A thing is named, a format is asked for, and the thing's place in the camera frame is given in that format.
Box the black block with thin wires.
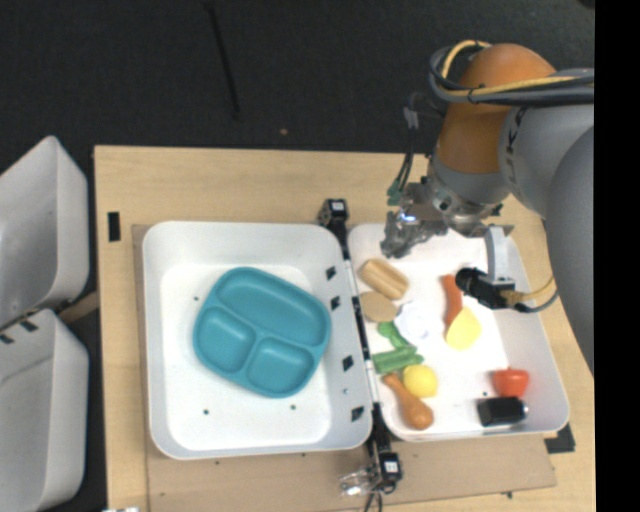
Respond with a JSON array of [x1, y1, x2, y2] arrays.
[[376, 450, 404, 482], [318, 198, 350, 227]]

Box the blue divided plate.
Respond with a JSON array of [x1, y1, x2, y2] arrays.
[[192, 266, 334, 400]]

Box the black cylinder on white bracket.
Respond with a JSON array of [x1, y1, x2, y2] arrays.
[[454, 224, 517, 309]]

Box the tan round biscuit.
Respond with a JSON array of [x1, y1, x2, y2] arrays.
[[358, 291, 399, 324]]

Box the green pea pod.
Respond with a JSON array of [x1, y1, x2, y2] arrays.
[[377, 320, 412, 351]]

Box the tan hot dog bun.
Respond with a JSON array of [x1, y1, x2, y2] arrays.
[[357, 258, 410, 301]]

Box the green bean bundle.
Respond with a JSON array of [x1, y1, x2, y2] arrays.
[[371, 345, 426, 375]]

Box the yellow lemon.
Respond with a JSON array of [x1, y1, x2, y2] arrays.
[[402, 364, 440, 399]]

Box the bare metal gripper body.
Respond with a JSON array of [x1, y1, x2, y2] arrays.
[[397, 180, 503, 238]]

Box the white plastic tray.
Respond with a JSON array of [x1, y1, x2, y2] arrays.
[[142, 220, 374, 461], [346, 222, 572, 444]]

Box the thin black and white rod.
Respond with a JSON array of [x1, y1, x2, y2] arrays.
[[333, 219, 389, 454]]

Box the red bell pepper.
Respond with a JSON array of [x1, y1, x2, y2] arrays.
[[491, 366, 531, 399]]

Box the yellow wedge slice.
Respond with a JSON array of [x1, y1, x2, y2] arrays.
[[444, 305, 483, 352]]

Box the brown chicken drumstick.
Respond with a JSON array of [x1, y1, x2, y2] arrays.
[[382, 372, 435, 432]]

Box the black small can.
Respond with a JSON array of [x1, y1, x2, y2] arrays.
[[475, 396, 530, 428]]

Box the white round lid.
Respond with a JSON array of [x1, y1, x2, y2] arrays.
[[398, 299, 434, 342]]

